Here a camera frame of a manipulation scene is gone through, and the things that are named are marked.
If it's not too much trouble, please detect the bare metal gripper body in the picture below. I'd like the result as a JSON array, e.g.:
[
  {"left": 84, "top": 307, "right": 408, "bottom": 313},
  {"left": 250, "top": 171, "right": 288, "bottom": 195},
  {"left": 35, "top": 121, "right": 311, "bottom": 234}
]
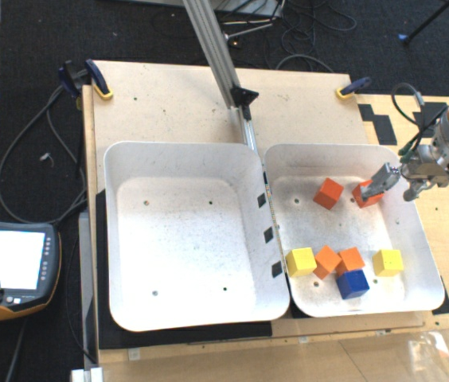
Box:
[{"left": 400, "top": 144, "right": 449, "bottom": 191}]

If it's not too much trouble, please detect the orange-red cube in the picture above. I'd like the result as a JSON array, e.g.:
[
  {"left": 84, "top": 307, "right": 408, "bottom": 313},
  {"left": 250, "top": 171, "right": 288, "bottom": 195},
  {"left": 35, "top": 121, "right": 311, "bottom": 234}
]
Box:
[
  {"left": 312, "top": 177, "right": 346, "bottom": 211},
  {"left": 351, "top": 179, "right": 385, "bottom": 209}
]

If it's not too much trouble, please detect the white plastic tray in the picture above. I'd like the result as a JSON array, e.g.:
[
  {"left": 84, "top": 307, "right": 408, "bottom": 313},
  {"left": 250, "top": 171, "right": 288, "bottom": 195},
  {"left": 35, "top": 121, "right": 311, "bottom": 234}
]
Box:
[
  {"left": 103, "top": 140, "right": 291, "bottom": 333},
  {"left": 263, "top": 143, "right": 447, "bottom": 319}
]

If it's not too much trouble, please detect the yellow cube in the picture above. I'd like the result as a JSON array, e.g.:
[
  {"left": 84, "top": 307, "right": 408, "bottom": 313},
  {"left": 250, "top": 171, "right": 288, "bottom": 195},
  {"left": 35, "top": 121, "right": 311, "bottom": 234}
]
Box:
[
  {"left": 371, "top": 248, "right": 405, "bottom": 278},
  {"left": 284, "top": 247, "right": 318, "bottom": 279}
]

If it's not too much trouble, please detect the orange cube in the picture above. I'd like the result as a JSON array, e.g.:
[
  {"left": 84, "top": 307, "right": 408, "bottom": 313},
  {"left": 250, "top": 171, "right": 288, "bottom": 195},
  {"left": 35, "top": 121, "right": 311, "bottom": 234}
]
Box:
[
  {"left": 335, "top": 247, "right": 366, "bottom": 277},
  {"left": 312, "top": 244, "right": 343, "bottom": 281}
]

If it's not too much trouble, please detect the blue cube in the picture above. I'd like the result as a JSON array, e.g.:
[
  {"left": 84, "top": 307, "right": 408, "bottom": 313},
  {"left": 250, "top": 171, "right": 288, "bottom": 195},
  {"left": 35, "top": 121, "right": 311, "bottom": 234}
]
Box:
[{"left": 335, "top": 268, "right": 371, "bottom": 301}]

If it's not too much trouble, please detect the pale wood board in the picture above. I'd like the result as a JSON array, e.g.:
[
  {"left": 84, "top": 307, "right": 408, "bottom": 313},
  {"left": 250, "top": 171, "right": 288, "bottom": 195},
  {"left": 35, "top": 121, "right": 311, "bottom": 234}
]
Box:
[{"left": 90, "top": 59, "right": 427, "bottom": 339}]

